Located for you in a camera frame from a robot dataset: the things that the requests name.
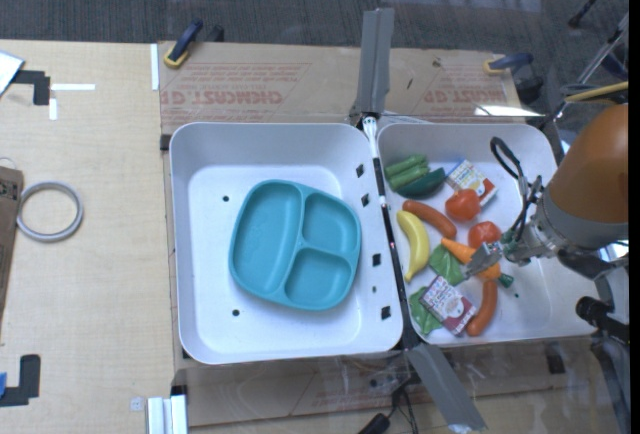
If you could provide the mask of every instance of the orange carrot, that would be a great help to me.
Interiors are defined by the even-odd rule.
[[[476,252],[473,247],[457,242],[456,240],[451,240],[450,238],[442,237],[441,243],[445,249],[465,265],[471,261],[473,253]],[[488,269],[478,272],[478,276],[482,276],[485,279],[498,279],[501,274],[499,263],[494,263]]]

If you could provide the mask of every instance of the red tomato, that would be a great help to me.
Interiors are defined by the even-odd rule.
[[[470,221],[480,213],[480,198],[473,189],[457,190],[445,201],[444,210],[455,221]]]
[[[502,236],[502,231],[491,221],[482,221],[475,224],[469,230],[469,246],[478,249],[483,242],[497,242]]]

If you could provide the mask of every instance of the blue plastic dish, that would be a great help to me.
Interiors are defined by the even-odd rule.
[[[358,217],[344,201],[300,183],[267,180],[240,208],[229,270],[262,299],[326,310],[351,289],[360,240]]]

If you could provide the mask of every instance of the toy banana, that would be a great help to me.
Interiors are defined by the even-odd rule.
[[[409,267],[404,274],[404,280],[409,283],[417,272],[427,266],[427,261],[429,260],[429,236],[417,215],[405,210],[399,210],[396,213],[396,219],[398,225],[409,239]]]

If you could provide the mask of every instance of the silver ring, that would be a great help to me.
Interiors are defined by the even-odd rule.
[[[40,192],[41,190],[57,190],[60,192],[64,192],[76,204],[75,219],[62,231],[58,231],[57,233],[39,233],[29,228],[22,220],[22,207],[24,206],[25,202],[36,192]],[[80,201],[80,196],[72,187],[63,182],[40,182],[34,183],[30,187],[27,187],[26,189],[24,189],[24,191],[22,191],[22,195],[20,196],[20,206],[18,208],[17,222],[18,227],[24,232],[25,235],[34,240],[37,240],[38,242],[58,242],[59,240],[69,238],[76,232],[76,230],[80,226],[80,223],[82,222],[82,214],[82,201]]]

